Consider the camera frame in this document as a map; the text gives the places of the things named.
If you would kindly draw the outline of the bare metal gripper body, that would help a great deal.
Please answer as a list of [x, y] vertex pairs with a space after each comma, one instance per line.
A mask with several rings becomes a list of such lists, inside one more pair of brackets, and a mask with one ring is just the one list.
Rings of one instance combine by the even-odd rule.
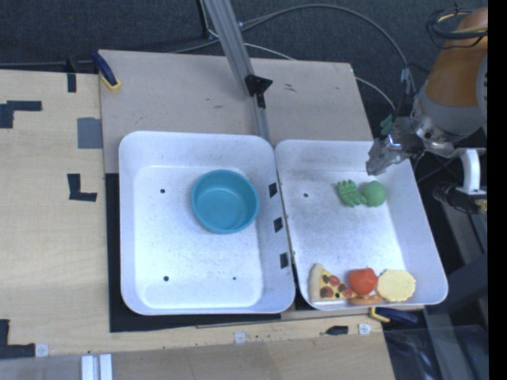
[[432, 153], [457, 156], [459, 140], [457, 107], [415, 107], [408, 116], [390, 115], [382, 121], [383, 145], [401, 147], [405, 159]]

